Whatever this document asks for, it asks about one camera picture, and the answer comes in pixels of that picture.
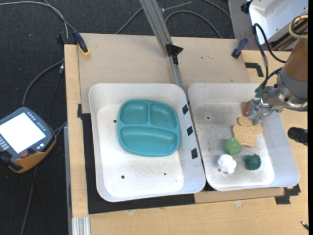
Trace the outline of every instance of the blue clamp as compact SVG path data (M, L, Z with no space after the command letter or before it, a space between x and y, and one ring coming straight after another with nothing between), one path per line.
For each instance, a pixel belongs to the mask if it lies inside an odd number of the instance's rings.
M78 31L73 31L73 37L78 45L78 49L84 56L88 56L90 54L90 50L87 48L84 39L79 34Z
M231 54L234 58L238 58L241 54L241 50L246 46L248 43L247 38L242 38L241 41L238 44L238 47L234 50L234 52Z

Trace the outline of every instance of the black floor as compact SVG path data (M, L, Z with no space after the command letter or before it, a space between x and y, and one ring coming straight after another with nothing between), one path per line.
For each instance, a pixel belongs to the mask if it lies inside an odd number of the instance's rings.
M0 0L0 3L42 0ZM79 32L115 34L136 12L139 0L47 0ZM208 0L229 13L227 0ZM230 18L203 0L158 0L171 36L234 38ZM42 71L63 59L57 36L65 31L60 18L48 7L23 3L0 5L0 119L22 105L24 93ZM120 34L152 35L141 11ZM25 99L25 106L49 120L53 129L67 118L64 74L58 67L39 77ZM34 168L17 174L0 162L0 234L19 235L27 209ZM63 133L50 154L37 166L24 226L25 235L67 234L67 197Z

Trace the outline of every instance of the teal divided plate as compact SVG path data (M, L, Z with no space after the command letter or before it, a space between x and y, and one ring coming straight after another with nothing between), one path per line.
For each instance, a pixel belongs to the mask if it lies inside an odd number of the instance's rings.
M129 100L119 111L118 138L130 153L149 157L171 155L180 142L177 114L165 103Z

